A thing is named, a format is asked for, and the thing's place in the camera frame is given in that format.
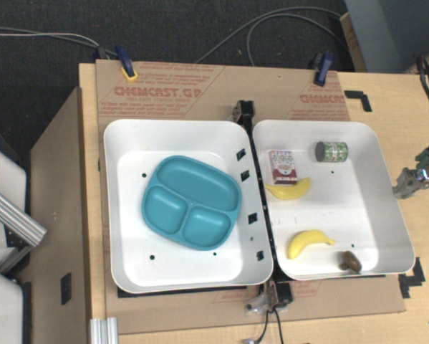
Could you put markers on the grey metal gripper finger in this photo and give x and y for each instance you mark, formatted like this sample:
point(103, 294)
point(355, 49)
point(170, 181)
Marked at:
point(404, 184)

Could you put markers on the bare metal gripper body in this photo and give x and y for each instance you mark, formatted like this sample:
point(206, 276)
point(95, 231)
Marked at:
point(426, 177)

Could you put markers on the white plastic tray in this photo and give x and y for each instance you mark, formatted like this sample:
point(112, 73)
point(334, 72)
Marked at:
point(361, 210)
point(185, 271)

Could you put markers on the green small can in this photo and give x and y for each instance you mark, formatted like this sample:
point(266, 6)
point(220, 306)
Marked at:
point(334, 152)

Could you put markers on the brown rounded toy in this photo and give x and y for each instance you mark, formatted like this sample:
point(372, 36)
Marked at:
point(351, 262)

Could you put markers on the yellow banana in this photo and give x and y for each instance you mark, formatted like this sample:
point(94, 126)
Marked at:
point(289, 192)
point(300, 244)

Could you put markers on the red and white carton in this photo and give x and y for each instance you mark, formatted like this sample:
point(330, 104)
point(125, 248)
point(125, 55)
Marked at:
point(282, 167)

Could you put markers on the thin black rod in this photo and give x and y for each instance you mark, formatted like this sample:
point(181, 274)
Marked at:
point(261, 181)

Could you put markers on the blue divided plate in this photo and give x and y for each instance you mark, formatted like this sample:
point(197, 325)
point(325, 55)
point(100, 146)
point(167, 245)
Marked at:
point(189, 206)

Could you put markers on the brown cardboard board red print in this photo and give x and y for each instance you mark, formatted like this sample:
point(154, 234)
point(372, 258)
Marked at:
point(200, 84)

